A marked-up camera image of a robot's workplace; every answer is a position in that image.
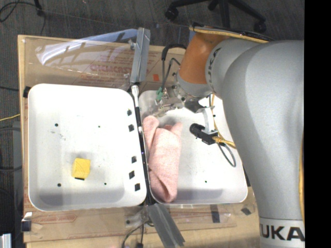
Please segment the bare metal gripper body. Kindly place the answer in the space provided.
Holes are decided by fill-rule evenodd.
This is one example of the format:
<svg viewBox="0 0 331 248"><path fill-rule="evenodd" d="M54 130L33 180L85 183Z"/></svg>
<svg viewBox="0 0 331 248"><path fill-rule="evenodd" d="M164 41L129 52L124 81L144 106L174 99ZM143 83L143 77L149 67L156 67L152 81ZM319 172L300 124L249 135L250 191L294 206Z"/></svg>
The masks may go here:
<svg viewBox="0 0 331 248"><path fill-rule="evenodd" d="M168 111L175 109L187 108L193 113L202 113L206 109L213 110L214 106L203 106L199 103L201 97L196 97L186 93L179 86L172 86L170 88L160 87L156 91L156 98L154 104L154 116L162 117L165 116Z"/></svg>

